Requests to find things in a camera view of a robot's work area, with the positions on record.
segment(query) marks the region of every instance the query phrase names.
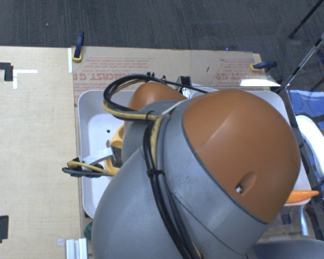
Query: gray carpet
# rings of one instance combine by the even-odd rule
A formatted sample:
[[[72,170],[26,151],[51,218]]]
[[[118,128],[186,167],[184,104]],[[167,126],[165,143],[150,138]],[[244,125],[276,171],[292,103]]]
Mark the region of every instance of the gray carpet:
[[[0,0],[0,45],[237,50],[275,60],[288,77],[324,31],[318,0]]]

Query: blue and yellow clamp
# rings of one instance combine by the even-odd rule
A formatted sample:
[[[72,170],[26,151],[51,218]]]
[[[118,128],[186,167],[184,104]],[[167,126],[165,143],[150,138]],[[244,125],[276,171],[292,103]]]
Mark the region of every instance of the blue and yellow clamp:
[[[83,54],[83,46],[84,43],[84,32],[78,32],[78,39],[77,39],[77,45],[72,53],[72,60],[76,63],[79,63],[82,60],[82,54]]]
[[[249,70],[251,72],[260,72],[262,69],[267,69],[266,71],[269,71],[271,68],[274,68],[276,66],[277,66],[277,62],[269,60],[263,63],[257,63],[257,64],[251,63],[249,65]]]

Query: carrot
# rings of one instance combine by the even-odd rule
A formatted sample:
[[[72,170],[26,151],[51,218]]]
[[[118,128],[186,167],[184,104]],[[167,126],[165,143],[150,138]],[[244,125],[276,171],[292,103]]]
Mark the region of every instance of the carrot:
[[[319,195],[318,191],[313,190],[293,190],[289,195],[286,203],[299,202],[306,199],[309,199],[312,196]]]

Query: dark floor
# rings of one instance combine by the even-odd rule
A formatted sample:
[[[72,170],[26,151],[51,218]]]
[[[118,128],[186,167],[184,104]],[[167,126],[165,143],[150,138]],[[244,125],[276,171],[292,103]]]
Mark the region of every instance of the dark floor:
[[[288,77],[324,31],[318,0],[0,0],[0,45],[252,51]]]

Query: green object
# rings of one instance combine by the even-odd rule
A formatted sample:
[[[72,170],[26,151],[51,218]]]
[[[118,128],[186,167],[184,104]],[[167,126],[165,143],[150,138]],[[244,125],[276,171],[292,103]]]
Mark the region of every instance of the green object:
[[[92,222],[89,223],[84,229],[84,236],[89,240],[91,240],[91,229],[92,229]]]

